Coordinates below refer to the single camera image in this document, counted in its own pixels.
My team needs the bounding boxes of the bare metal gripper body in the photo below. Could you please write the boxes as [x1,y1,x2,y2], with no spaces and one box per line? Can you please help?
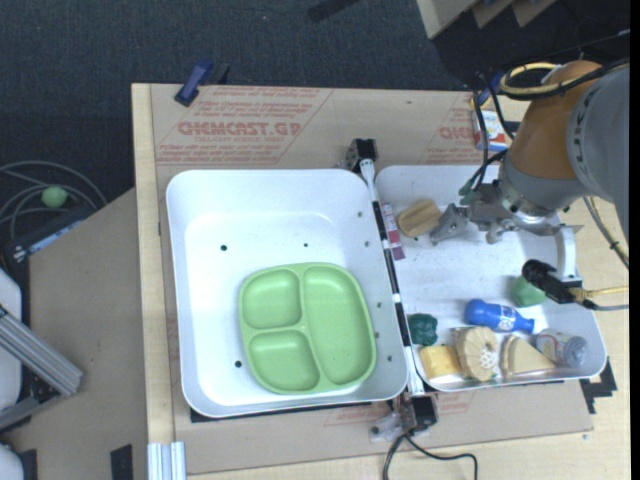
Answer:
[469,182,562,233]

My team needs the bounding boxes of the yellow cheese block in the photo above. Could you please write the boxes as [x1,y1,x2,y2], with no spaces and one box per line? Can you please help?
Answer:
[418,343,463,381]

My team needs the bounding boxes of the tan round biscuit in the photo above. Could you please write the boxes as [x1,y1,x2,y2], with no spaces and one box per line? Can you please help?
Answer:
[452,325,501,383]

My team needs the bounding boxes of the tan ridged bread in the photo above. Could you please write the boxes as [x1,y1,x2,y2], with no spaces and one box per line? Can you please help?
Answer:
[396,198,443,237]

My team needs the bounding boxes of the silver can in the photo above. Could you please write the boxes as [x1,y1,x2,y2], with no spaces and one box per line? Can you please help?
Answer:
[535,328,589,368]

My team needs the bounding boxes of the green divided plate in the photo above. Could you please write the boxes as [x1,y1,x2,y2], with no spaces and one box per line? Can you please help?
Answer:
[237,261,378,396]

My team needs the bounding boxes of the dark green broccoli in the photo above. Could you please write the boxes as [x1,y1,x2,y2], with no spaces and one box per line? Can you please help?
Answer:
[408,312,440,347]

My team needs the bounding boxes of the blue bottle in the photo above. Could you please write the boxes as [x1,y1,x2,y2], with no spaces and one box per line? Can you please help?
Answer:
[464,298,537,336]

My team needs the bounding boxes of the black cylinder on white bracket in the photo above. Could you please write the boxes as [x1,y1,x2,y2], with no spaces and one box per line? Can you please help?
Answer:
[521,222,584,305]

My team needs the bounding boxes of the green ball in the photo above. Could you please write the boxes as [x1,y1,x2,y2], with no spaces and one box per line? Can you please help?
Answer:
[40,185,69,209]

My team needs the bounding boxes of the purple and white packet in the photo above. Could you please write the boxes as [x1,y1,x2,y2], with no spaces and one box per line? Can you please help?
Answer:
[381,202,406,261]

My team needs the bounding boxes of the white plastic tray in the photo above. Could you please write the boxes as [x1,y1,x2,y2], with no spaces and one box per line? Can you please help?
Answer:
[165,168,409,419]
[374,163,608,394]

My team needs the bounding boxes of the tan pizza slice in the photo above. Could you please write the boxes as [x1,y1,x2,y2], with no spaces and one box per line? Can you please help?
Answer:
[499,333,558,377]

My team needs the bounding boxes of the black block with thin wires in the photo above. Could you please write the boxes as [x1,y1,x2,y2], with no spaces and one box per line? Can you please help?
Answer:
[393,394,440,430]
[338,137,379,172]

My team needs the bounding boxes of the light green lump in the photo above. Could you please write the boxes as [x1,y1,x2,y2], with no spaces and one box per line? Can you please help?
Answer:
[510,274,548,308]

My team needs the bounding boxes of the thin black and white rod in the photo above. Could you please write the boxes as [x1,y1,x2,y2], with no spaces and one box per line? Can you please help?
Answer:
[359,159,417,395]

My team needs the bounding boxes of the white orange and blue carton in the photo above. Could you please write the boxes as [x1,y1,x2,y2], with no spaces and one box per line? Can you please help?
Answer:
[469,94,512,153]

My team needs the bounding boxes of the brown cardboard board red print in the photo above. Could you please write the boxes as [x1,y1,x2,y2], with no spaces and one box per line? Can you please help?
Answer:
[149,84,596,475]

